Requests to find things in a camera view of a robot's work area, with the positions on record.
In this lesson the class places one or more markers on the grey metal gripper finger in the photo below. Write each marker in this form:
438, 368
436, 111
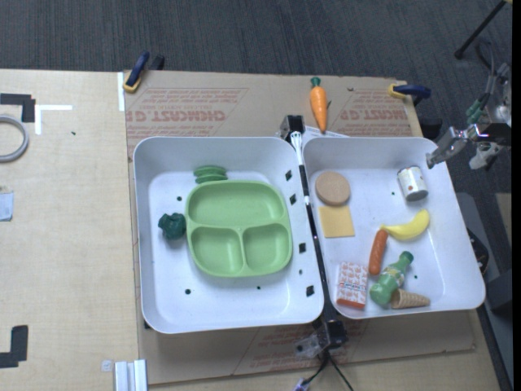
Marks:
447, 145
485, 155

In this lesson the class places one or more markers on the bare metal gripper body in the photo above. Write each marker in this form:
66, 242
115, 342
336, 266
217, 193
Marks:
497, 132

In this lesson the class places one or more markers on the white can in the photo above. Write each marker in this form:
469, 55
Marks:
412, 183

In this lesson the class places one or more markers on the yellow banana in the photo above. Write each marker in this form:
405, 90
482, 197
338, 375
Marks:
409, 229

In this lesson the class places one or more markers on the white plastic tray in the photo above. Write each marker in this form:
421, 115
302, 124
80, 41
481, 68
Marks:
228, 300
443, 259

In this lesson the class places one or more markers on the round tan biscuit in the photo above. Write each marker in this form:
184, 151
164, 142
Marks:
333, 188

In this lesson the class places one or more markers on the orange sausage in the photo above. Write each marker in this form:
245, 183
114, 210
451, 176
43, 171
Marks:
378, 251

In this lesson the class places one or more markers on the orange carrot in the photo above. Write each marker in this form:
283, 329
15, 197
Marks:
319, 104

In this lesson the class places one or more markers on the yellow cheese slice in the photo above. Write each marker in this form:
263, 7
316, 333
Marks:
336, 221

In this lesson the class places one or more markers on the green bottle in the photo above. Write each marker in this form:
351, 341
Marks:
388, 281

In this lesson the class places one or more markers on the thin black and white rod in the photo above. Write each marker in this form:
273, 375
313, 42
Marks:
310, 214

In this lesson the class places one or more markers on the tan ice cream cone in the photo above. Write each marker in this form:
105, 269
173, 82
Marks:
409, 300

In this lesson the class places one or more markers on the orange and white carton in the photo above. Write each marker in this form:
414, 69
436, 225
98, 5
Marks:
352, 285

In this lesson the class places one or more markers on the brown cardboard board red print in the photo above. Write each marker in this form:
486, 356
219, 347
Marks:
244, 104

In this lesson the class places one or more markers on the green divided plate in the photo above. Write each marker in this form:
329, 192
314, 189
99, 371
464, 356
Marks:
238, 218

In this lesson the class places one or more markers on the dark green broccoli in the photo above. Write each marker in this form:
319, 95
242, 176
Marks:
172, 225

